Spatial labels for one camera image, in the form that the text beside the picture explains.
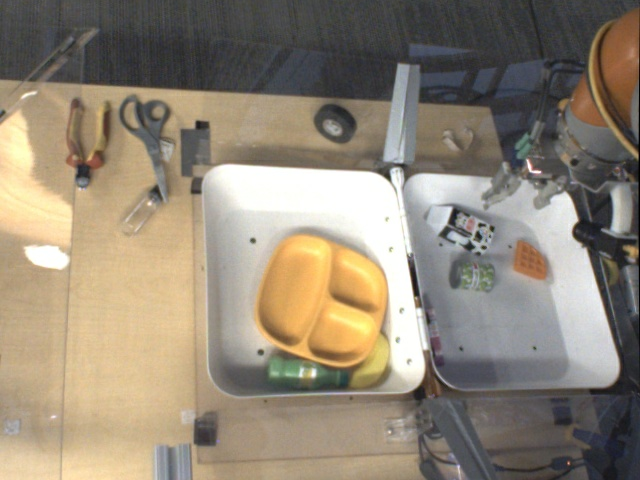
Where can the black cylinder on white bracket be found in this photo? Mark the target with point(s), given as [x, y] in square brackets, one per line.
[607, 235]

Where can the yellow rounded block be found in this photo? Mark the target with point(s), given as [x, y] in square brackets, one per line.
[372, 370]

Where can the red and yellow pliers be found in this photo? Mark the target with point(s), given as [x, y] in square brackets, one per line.
[85, 158]

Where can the green can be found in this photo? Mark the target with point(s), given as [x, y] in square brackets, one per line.
[472, 275]

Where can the cow print milk carton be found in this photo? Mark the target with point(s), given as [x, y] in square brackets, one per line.
[467, 230]

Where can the clear plastic vial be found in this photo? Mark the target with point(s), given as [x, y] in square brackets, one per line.
[141, 213]

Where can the green bottle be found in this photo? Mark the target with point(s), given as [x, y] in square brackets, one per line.
[300, 373]

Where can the orange waffle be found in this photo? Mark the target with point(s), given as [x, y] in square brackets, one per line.
[531, 260]

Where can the orange divided plate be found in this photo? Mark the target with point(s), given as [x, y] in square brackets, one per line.
[320, 298]

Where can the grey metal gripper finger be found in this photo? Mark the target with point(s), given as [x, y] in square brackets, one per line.
[549, 192]
[502, 183]

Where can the grey scissors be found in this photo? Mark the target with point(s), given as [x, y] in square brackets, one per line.
[150, 133]

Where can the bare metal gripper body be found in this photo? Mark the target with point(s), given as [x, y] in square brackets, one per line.
[585, 168]

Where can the black tape roll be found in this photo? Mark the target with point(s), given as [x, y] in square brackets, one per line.
[334, 124]

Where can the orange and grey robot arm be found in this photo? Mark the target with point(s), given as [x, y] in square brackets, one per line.
[617, 68]

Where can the white plastic tray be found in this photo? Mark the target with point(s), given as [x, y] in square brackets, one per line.
[300, 203]
[500, 338]

